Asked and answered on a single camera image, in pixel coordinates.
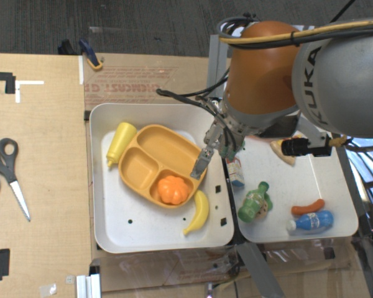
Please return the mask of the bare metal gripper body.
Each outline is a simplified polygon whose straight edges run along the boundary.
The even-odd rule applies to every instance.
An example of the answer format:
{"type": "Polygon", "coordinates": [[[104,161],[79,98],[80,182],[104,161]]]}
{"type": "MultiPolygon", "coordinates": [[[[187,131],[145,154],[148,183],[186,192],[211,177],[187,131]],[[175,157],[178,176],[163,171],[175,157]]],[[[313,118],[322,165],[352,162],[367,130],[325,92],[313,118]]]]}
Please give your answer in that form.
{"type": "Polygon", "coordinates": [[[239,151],[244,147],[246,125],[231,116],[216,116],[206,132],[204,143],[217,151],[239,151]]]}

